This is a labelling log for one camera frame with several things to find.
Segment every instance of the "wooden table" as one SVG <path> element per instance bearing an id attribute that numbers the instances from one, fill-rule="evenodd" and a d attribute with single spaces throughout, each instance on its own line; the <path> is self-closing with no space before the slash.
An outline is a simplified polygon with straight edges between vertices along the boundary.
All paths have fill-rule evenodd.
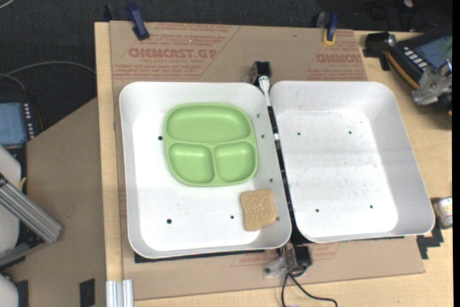
<path id="1" fill-rule="evenodd" d="M 355 32 L 362 46 L 368 32 Z M 411 34 L 397 33 L 398 40 Z M 101 142 L 103 222 L 106 252 L 106 279 L 123 280 L 119 198 L 116 176 L 114 101 L 111 81 L 111 43 L 108 23 L 96 23 L 96 64 L 98 75 L 98 112 Z M 434 106 L 420 108 L 413 103 L 411 87 L 398 75 L 382 71 L 378 60 L 364 58 L 370 81 L 388 86 L 396 95 L 415 158 L 431 198 L 452 195 L 451 120 Z M 426 272 L 418 275 L 353 280 L 308 285 L 313 295 L 335 298 L 344 306 L 452 306 L 453 256 L 452 230 L 443 230 L 444 243 L 429 249 Z M 288 305 L 330 306 L 330 303 L 306 300 L 296 287 L 288 287 Z M 232 293 L 192 295 L 136 302 L 148 306 L 281 306 L 280 288 L 264 288 Z"/>

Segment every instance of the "cardboard sheet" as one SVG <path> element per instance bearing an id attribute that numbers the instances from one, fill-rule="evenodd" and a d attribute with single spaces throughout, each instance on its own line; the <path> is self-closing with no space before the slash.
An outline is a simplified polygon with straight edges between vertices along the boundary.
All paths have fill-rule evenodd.
<path id="1" fill-rule="evenodd" d="M 124 278 L 134 281 L 136 300 L 280 286 L 279 279 L 263 278 L 263 265 L 277 256 L 274 250 L 134 261 L 127 238 L 118 96 L 133 81 L 245 81 L 258 60 L 270 61 L 272 83 L 365 81 L 353 31 L 337 30 L 335 45 L 327 47 L 322 43 L 322 29 L 169 23 L 146 26 L 150 38 L 138 41 L 130 22 L 110 23 Z M 313 244 L 311 252 L 313 266 L 299 279 L 301 283 L 424 271 L 415 237 Z"/>

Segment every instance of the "green divided plate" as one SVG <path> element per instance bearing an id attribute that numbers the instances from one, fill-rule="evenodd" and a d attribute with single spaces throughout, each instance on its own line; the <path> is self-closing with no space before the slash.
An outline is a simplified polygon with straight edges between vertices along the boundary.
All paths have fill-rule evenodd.
<path id="1" fill-rule="evenodd" d="M 184 184 L 240 184 L 257 171 L 254 128 L 237 106 L 176 106 L 165 118 L 164 143 L 169 168 Z"/>

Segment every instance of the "cracker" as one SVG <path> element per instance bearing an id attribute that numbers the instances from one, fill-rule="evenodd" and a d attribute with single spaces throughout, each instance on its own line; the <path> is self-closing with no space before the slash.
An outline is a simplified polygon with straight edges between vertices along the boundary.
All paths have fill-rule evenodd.
<path id="1" fill-rule="evenodd" d="M 244 228 L 247 231 L 259 230 L 276 221 L 273 193 L 270 189 L 243 192 L 239 201 L 244 213 Z"/>

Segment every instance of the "blue clamp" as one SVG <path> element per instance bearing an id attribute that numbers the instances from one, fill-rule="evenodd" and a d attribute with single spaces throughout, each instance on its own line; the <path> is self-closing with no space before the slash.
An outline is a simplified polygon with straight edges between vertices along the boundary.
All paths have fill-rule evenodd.
<path id="1" fill-rule="evenodd" d="M 327 46 L 332 46 L 336 41 L 336 29 L 338 24 L 338 15 L 335 12 L 331 13 L 329 17 L 329 23 L 327 24 L 327 29 L 324 34 L 324 44 Z"/>
<path id="2" fill-rule="evenodd" d="M 126 6 L 126 15 L 129 21 L 133 21 L 133 31 L 138 40 L 145 40 L 150 37 L 149 32 L 145 28 L 144 21 L 142 20 L 141 10 L 135 3 L 129 3 Z"/>

